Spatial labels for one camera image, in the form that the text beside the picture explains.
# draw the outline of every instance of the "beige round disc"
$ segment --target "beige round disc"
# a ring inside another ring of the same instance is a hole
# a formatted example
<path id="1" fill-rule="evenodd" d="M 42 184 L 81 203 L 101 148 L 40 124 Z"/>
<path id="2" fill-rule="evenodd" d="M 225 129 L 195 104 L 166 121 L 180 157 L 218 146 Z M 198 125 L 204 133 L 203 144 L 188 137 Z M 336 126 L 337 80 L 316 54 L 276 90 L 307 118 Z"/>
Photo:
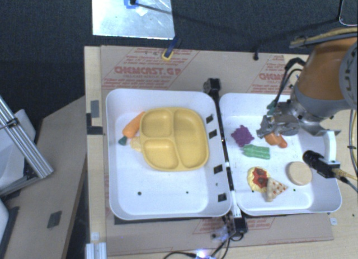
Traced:
<path id="1" fill-rule="evenodd" d="M 312 180 L 309 166 L 303 162 L 292 162 L 288 168 L 288 176 L 296 185 L 306 185 Z"/>

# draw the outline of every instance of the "dark floor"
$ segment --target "dark floor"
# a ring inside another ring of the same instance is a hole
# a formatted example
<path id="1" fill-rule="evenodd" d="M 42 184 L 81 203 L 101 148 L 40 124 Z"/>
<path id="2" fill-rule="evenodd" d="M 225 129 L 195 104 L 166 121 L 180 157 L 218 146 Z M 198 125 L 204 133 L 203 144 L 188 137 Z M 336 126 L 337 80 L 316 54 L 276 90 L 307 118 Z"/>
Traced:
<path id="1" fill-rule="evenodd" d="M 358 0 L 345 0 L 343 18 L 357 23 Z M 171 0 L 180 48 L 309 53 L 288 48 L 296 36 L 343 27 L 340 0 Z M 0 95 L 32 123 L 84 95 L 87 45 L 167 47 L 168 41 L 92 35 L 91 0 L 0 0 Z M 68 258 L 83 252 L 82 198 Z"/>

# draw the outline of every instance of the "toy pizza slice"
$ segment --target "toy pizza slice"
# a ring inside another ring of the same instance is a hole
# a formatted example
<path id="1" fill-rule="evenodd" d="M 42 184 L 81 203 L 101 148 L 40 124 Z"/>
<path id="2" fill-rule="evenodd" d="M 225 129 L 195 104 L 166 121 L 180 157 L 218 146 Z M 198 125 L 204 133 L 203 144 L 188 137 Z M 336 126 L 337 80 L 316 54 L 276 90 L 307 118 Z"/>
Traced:
<path id="1" fill-rule="evenodd" d="M 282 194 L 288 186 L 274 180 L 272 177 L 267 180 L 267 201 L 271 202 L 277 195 Z"/>
<path id="2" fill-rule="evenodd" d="M 250 168 L 247 175 L 247 182 L 252 191 L 266 192 L 267 180 L 270 174 L 262 167 Z"/>

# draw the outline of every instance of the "metal sheet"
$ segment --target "metal sheet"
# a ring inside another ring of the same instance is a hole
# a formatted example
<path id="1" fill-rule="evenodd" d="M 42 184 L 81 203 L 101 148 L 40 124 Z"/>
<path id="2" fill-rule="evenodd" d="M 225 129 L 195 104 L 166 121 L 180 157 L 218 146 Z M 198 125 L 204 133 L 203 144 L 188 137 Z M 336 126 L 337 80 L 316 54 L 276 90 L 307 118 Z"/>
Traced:
<path id="1" fill-rule="evenodd" d="M 173 39 L 170 0 L 92 0 L 93 34 L 102 36 Z"/>

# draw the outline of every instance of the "divided yellow plate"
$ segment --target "divided yellow plate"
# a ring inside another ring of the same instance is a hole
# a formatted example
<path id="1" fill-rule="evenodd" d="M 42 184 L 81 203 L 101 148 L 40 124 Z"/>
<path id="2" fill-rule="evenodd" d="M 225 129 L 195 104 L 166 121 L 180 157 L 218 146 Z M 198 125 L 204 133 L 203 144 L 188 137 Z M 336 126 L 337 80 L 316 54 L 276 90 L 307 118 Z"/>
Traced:
<path id="1" fill-rule="evenodd" d="M 145 161 L 160 171 L 189 171 L 209 158 L 208 139 L 201 117 L 179 107 L 152 109 L 140 121 Z"/>

